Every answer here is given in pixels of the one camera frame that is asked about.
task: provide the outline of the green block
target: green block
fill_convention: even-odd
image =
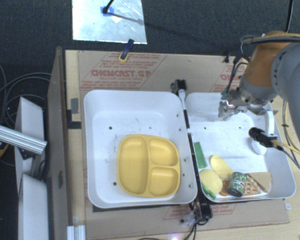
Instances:
[[[205,159],[205,155],[202,151],[200,142],[195,142],[194,144],[194,152],[195,152],[195,157],[198,163],[198,168],[202,169],[202,168],[206,168],[207,167],[207,162]]]

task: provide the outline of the silver metal plate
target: silver metal plate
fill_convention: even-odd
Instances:
[[[74,40],[147,44],[141,0],[72,0]]]

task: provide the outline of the cardboard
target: cardboard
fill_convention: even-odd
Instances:
[[[233,64],[224,63],[222,56],[131,53],[126,63],[118,62],[119,52],[106,51],[67,51],[66,53],[66,93],[67,110],[72,111],[72,121],[81,121],[80,129],[69,129],[69,143],[75,142],[82,133],[82,154],[77,146],[71,160],[83,158],[84,192],[72,191],[72,211],[79,217],[79,224],[86,225],[88,240],[126,238],[171,234],[190,230],[181,219],[190,213],[189,205],[143,207],[115,210],[94,208],[87,195],[87,161],[85,156],[85,131],[82,101],[85,94],[93,89],[169,91],[176,79],[186,79],[188,90],[192,92],[221,92],[228,85]],[[240,67],[232,87],[239,84]],[[78,108],[72,109],[73,100]],[[73,200],[84,200],[74,203]],[[213,204],[213,217],[198,231],[252,227],[261,225],[285,224],[289,218],[282,199],[251,201],[245,203]]]

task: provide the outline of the bread slice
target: bread slice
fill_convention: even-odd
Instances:
[[[256,181],[264,192],[269,192],[272,180],[271,172],[254,172],[248,173],[248,175]]]

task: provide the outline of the black carpet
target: black carpet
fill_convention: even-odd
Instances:
[[[223,55],[229,50],[239,55],[240,37],[285,30],[289,0],[142,0],[142,5],[148,44],[135,45],[134,52]],[[300,32],[300,0],[294,0],[290,31]],[[72,0],[0,0],[0,63],[8,82],[27,73],[50,73],[57,46],[123,48],[72,40]],[[47,84],[34,80],[17,87],[11,98],[46,92]],[[12,152],[4,161],[14,162]],[[17,218],[14,168],[0,162],[0,240],[17,238]]]

